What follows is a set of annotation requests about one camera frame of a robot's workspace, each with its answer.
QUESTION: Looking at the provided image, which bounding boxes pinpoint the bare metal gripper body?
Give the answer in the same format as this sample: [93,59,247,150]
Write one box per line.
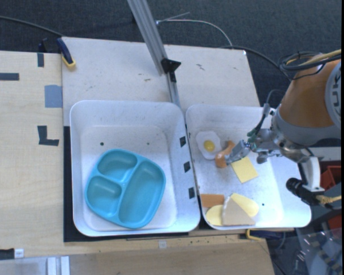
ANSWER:
[248,127,315,165]

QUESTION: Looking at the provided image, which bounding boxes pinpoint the orange sausage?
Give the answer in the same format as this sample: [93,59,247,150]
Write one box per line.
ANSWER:
[214,140,236,169]

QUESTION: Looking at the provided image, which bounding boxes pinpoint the yellow cheese slice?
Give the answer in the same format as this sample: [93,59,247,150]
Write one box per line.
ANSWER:
[230,156,260,184]

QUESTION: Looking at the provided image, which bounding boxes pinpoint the white and yellow fried egg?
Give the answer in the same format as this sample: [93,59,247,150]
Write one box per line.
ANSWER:
[195,130,221,161]

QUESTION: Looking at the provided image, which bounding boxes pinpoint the white plastic tray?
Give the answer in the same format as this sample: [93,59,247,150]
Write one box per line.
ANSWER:
[185,104,312,231]
[69,100,202,237]

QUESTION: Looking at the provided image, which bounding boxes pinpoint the orange rectangular slice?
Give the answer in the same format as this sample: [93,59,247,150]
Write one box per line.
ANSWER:
[200,193,225,209]

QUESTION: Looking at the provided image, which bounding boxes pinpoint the yellow oval slice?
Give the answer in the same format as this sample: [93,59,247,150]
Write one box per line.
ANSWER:
[205,204,225,227]
[230,192,260,218]

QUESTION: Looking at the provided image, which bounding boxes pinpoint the beige bread wedge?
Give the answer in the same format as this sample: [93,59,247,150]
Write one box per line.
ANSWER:
[221,195,256,227]

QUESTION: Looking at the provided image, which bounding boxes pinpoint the blue divided plate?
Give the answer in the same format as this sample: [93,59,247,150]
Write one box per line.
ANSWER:
[84,148,167,230]

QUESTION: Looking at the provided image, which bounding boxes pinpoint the black cylinder on white bracket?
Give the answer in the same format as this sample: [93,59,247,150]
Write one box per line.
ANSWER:
[286,156,326,206]

